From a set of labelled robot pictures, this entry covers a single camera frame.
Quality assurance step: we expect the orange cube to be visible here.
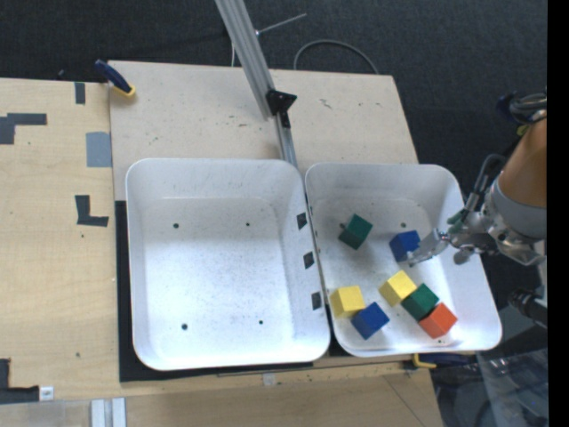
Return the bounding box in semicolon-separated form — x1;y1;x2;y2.
418;302;459;340

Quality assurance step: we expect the blue cube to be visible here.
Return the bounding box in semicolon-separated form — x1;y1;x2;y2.
350;301;391;342
389;230;422;263

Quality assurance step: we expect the green cube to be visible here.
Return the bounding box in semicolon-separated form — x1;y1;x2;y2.
337;213;374;252
400;282;441;322

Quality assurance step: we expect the yellow cube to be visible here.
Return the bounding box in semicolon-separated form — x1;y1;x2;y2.
329;285;367;319
378;270;419;308

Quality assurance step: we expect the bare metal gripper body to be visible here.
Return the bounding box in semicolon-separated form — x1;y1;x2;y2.
448;210;548;267

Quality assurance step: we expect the black cylinder on white bracket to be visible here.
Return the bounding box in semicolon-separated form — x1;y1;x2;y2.
508;255;549;328

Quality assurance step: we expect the white plastic tray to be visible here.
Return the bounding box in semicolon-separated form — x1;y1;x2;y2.
304;161;504;359
124;157;333;372

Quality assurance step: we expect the pale wood board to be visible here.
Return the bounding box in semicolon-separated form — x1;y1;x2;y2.
108;59;479;399

